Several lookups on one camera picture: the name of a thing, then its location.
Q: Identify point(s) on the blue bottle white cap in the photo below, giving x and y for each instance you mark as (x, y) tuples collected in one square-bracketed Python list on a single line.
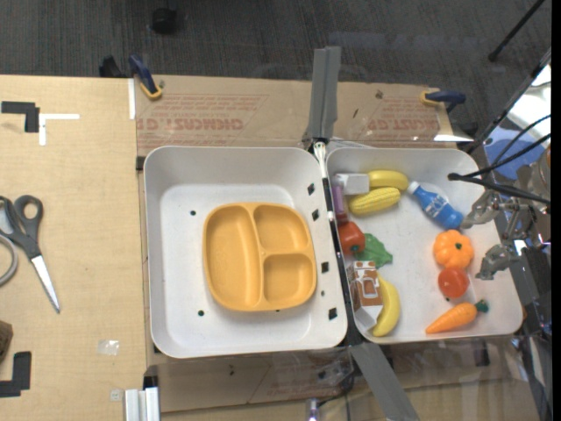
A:
[(436, 206)]

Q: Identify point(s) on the white plastic tray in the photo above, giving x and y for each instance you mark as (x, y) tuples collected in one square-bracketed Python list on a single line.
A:
[(414, 239), (184, 323)]

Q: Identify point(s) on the orange pumpkin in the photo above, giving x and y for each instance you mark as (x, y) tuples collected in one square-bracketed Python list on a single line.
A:
[(452, 250)]

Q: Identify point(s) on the red tomato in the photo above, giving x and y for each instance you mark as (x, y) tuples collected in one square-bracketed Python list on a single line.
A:
[(453, 283)]

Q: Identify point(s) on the brown cardboard board red print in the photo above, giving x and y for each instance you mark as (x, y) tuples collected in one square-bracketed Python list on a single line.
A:
[(263, 112)]

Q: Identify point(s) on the yellow corn cob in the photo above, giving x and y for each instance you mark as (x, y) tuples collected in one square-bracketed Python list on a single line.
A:
[(374, 201)]

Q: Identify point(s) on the orange carrot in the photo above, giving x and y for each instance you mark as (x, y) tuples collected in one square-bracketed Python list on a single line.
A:
[(453, 318)]

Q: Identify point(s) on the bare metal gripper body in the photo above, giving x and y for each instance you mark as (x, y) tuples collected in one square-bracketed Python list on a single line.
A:
[(521, 217)]

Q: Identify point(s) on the yellow banana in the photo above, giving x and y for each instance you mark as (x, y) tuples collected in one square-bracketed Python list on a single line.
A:
[(391, 309), (391, 178)]

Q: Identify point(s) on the brown and white carton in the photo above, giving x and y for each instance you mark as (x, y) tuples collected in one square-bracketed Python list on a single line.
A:
[(366, 290)]

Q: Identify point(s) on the red pepper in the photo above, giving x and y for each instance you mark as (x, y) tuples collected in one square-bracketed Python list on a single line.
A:
[(350, 236)]

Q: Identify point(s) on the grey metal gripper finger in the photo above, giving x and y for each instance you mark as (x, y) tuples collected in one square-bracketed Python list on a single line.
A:
[(496, 261), (478, 214)]

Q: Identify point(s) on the white box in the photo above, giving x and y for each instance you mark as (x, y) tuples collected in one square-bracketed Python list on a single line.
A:
[(356, 184)]

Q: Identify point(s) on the purple bottle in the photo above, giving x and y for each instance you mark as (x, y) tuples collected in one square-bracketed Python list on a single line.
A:
[(340, 203)]

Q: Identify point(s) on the orange divided plate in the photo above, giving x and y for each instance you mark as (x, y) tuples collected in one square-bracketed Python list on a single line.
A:
[(236, 257)]

